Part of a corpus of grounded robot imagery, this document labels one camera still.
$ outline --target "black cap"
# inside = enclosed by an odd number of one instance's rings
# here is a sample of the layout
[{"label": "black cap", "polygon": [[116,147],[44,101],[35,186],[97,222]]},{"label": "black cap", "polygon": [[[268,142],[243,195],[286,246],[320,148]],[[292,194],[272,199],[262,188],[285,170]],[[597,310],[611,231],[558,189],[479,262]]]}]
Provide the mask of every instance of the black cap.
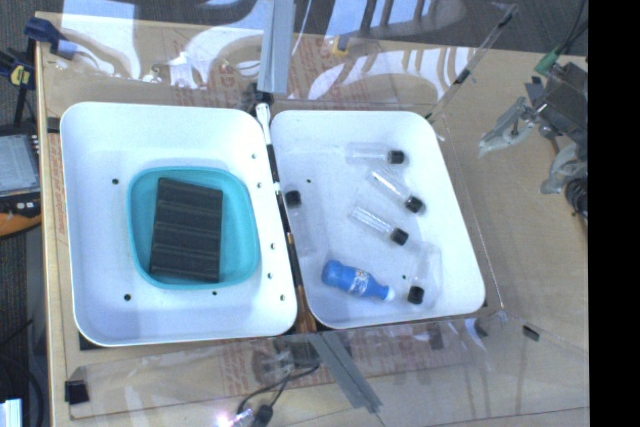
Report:
[{"label": "black cap", "polygon": [[387,155],[389,164],[402,164],[404,162],[404,152],[401,150],[391,150]]},{"label": "black cap", "polygon": [[417,214],[424,208],[424,202],[420,198],[409,196],[409,199],[404,202],[404,206],[411,210],[414,214]]},{"label": "black cap", "polygon": [[302,204],[300,191],[289,191],[284,195],[284,200],[288,207],[298,207]]},{"label": "black cap", "polygon": [[399,246],[404,246],[405,242],[409,238],[409,234],[400,228],[394,228],[389,238]]},{"label": "black cap", "polygon": [[409,289],[409,295],[407,301],[411,304],[422,304],[422,298],[424,297],[424,289],[420,287],[411,287]]}]

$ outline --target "clear vial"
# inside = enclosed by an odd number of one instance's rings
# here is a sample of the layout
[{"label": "clear vial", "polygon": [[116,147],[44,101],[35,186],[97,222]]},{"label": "clear vial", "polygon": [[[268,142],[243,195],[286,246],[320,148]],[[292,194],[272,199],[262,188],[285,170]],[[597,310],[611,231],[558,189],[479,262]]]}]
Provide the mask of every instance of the clear vial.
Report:
[{"label": "clear vial", "polygon": [[409,291],[407,301],[431,309],[442,293],[442,252],[434,244],[424,243],[416,253],[407,274]]},{"label": "clear vial", "polygon": [[349,164],[403,164],[406,154],[402,150],[393,149],[382,143],[349,143],[345,148],[346,160]]},{"label": "clear vial", "polygon": [[361,206],[355,206],[353,208],[351,217],[376,233],[381,239],[389,240],[399,246],[404,246],[409,239],[409,234],[402,228],[393,226],[380,215]]},{"label": "clear vial", "polygon": [[419,214],[426,210],[424,201],[414,196],[402,181],[402,178],[391,170],[377,167],[369,172],[368,179],[377,189],[410,212]]},{"label": "clear vial", "polygon": [[284,195],[287,206],[287,217],[293,232],[293,240],[298,256],[306,256],[315,251],[315,244],[309,226],[308,212],[302,202],[302,195],[298,190],[290,190]]}]

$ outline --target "black clip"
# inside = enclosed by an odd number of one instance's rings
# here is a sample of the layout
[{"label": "black clip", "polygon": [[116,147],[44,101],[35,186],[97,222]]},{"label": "black clip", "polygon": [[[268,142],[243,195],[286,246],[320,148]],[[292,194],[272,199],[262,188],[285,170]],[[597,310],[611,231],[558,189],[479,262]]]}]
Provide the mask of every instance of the black clip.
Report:
[{"label": "black clip", "polygon": [[77,52],[78,47],[65,38],[62,33],[49,21],[43,18],[32,16],[27,21],[24,28],[24,34],[29,38],[29,49],[27,54],[31,54],[33,62],[33,41],[42,43],[50,43],[50,52],[63,59],[71,60]]},{"label": "black clip", "polygon": [[64,383],[64,401],[70,405],[89,402],[87,383],[83,380],[69,380]]},{"label": "black clip", "polygon": [[0,76],[7,77],[9,82],[19,89],[33,90],[36,81],[33,70],[33,60],[26,54],[8,48],[7,52],[0,52]]}]

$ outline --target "plastic bottle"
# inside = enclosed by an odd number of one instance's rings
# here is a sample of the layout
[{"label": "plastic bottle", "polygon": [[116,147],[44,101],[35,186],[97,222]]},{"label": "plastic bottle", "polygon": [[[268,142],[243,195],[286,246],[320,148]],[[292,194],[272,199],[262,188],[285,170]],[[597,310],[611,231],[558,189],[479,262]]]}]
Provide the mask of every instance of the plastic bottle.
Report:
[{"label": "plastic bottle", "polygon": [[402,150],[392,149],[381,143],[349,143],[345,152],[349,164],[406,162],[406,155]]},{"label": "plastic bottle", "polygon": [[361,206],[355,206],[351,211],[351,217],[363,226],[370,228],[384,240],[390,240],[399,246],[404,246],[409,239],[409,234],[402,228],[394,227],[380,215],[373,213]]},{"label": "plastic bottle", "polygon": [[356,297],[377,297],[383,301],[395,297],[393,288],[381,285],[367,271],[343,265],[338,260],[329,260],[324,265],[322,282]]},{"label": "plastic bottle", "polygon": [[407,275],[409,292],[407,301],[415,305],[424,305],[431,309],[442,292],[442,253],[440,248],[429,243],[424,250],[416,254]]},{"label": "plastic bottle", "polygon": [[402,178],[391,170],[384,167],[371,169],[368,179],[378,190],[414,214],[419,214],[426,209],[424,201],[414,196]]},{"label": "plastic bottle", "polygon": [[287,205],[287,217],[293,232],[293,238],[296,245],[298,256],[305,256],[315,251],[313,237],[309,230],[305,208],[302,204],[300,191],[291,190],[285,193],[284,201]]}]

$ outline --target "wire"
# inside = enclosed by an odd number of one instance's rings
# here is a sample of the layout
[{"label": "wire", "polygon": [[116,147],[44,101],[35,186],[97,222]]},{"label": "wire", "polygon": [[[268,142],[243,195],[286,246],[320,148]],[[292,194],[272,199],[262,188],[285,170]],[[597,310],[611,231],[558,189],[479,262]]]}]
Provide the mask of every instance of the wire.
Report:
[{"label": "wire", "polygon": [[278,389],[278,393],[276,394],[276,396],[273,398],[273,400],[271,401],[271,407],[274,406],[274,404],[276,403],[276,401],[280,398],[280,395],[282,395],[282,392],[284,391],[284,389],[287,387],[287,385],[293,381],[297,381],[298,379],[302,379],[303,377],[306,377],[312,373],[314,373],[316,370],[318,370],[318,368],[320,368],[320,365],[316,365],[312,368],[310,368],[309,370],[306,370],[304,372],[301,372],[299,374],[296,375],[287,375],[286,377],[284,377],[283,379],[281,379],[280,381],[271,384],[269,386],[265,386],[264,388],[260,388],[259,390],[254,391],[253,393],[251,393],[250,395],[247,395],[242,402],[240,402],[240,404],[238,405],[238,410],[236,411],[237,414],[242,413],[242,411],[244,411],[245,406],[247,405],[247,402],[249,402],[253,397],[255,397],[256,395],[260,395],[262,393],[267,393],[271,390],[273,390],[274,388],[277,388],[278,386],[280,387]]},{"label": "wire", "polygon": [[[9,85],[14,88],[16,91],[18,91],[18,93],[20,92],[20,88],[18,86],[16,86],[15,84],[11,84],[9,83]],[[29,109],[29,114],[31,114],[31,118],[33,119],[33,122],[36,122],[36,115],[34,114],[33,109],[31,108],[31,104],[29,103],[29,100],[25,99],[24,103],[27,105],[27,109]]]},{"label": "wire", "polygon": [[578,7],[578,12],[576,14],[575,20],[573,22],[573,25],[571,26],[571,30],[569,31],[569,33],[567,34],[566,38],[564,39],[564,41],[558,46],[558,50],[557,53],[558,54],[562,54],[564,53],[570,46],[571,44],[578,38],[578,36],[580,36],[580,34],[582,34],[586,28],[588,27],[588,15],[587,15],[587,21],[584,22],[581,25],[581,30],[574,35],[576,28],[578,27],[578,22],[580,21],[580,18],[582,17],[582,12],[584,11],[584,7],[587,4],[587,0],[580,0],[580,5]]},{"label": "wire", "polygon": [[13,340],[16,336],[18,336],[22,331],[27,329],[31,324],[33,324],[33,319],[27,320],[22,326],[16,329],[12,335],[8,336],[5,340],[0,342],[0,349],[2,349],[5,345],[7,345],[11,340]]}]

